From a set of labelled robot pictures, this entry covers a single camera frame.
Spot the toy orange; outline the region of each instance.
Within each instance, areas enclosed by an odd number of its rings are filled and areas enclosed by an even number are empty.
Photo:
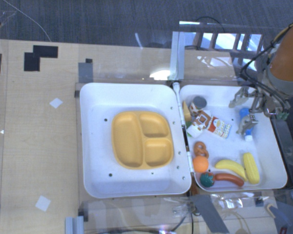
[[[197,156],[193,159],[194,170],[203,173],[209,168],[209,161],[205,156]]]

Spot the toy sausage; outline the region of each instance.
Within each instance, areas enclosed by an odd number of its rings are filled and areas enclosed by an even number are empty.
[[[196,142],[194,144],[193,150],[194,150],[195,156],[202,155],[202,156],[205,156],[206,158],[209,158],[209,153],[206,150],[206,145],[203,142],[201,141]]]
[[[243,186],[244,185],[244,181],[232,174],[216,174],[215,175],[215,180],[226,180],[226,181],[230,181],[234,184],[236,184],[237,186]]]

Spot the small can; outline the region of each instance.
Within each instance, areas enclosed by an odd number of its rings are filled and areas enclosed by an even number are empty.
[[[201,97],[201,96],[196,96],[194,97],[193,101],[191,102],[190,106],[189,106],[189,111],[190,111],[190,114],[193,116],[193,117],[197,117],[199,112],[205,108],[207,105],[207,102],[206,100]]]

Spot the wooden surface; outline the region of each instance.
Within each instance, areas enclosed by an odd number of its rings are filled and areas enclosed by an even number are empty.
[[[33,52],[33,45],[58,46],[59,56],[41,58],[40,72],[25,72],[24,53]],[[169,67],[170,50],[0,40],[0,53],[0,130],[4,129],[0,134],[0,234],[62,234],[65,218],[76,217],[79,207],[74,98],[78,62],[93,59],[98,80],[152,81],[150,72]],[[212,73],[194,63],[198,53],[189,55],[193,57],[189,70],[209,78]],[[226,67],[226,75],[233,73]],[[49,104],[55,98],[63,102],[57,109]],[[35,207],[41,195],[51,200],[46,212]],[[245,210],[248,218],[250,208]],[[106,223],[112,221],[106,210],[94,211],[94,216],[104,213]],[[274,230],[271,217],[257,220]],[[203,220],[195,222],[205,233]],[[239,225],[234,219],[230,223],[233,229]],[[190,233],[190,229],[187,223],[178,233]]]

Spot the toy hot dog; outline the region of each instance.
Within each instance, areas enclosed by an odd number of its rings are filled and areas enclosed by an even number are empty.
[[[226,180],[226,181],[230,181],[234,184],[236,184],[237,186],[243,186],[244,185],[244,181],[232,174],[215,174],[215,180]]]

